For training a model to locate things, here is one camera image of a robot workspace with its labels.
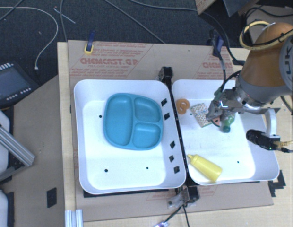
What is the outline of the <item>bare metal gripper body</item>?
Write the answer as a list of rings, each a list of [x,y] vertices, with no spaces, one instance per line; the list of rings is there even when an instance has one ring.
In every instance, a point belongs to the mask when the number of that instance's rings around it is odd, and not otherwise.
[[[254,99],[239,88],[225,89],[215,100],[215,107],[223,113],[258,113]]]

